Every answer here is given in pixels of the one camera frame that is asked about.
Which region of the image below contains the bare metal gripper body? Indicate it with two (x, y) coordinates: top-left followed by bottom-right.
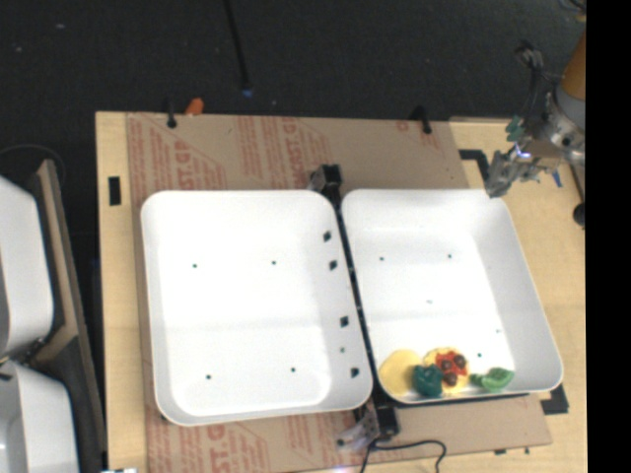
(515, 124), (587, 174)

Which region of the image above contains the white plastic tray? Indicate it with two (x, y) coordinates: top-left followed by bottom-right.
(339, 186), (565, 406)
(139, 188), (375, 428)

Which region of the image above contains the thin black rod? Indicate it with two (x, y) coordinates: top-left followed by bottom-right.
(325, 188), (384, 409)

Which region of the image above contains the pizza slice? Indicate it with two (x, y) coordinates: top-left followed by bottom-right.
(422, 346), (471, 395)

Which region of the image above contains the light green leaf vegetable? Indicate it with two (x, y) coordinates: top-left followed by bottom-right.
(468, 367), (516, 394)

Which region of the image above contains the dark green broccoli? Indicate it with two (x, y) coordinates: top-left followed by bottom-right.
(412, 364), (444, 398)

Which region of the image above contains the yellow round biscuit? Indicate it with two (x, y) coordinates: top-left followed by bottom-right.
(378, 349), (423, 397)

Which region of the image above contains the brown cardboard board red print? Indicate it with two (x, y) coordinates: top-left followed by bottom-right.
(124, 111), (554, 473)

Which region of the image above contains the black block with wires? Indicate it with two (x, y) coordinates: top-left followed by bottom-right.
(309, 163), (344, 192)
(338, 403), (401, 451)

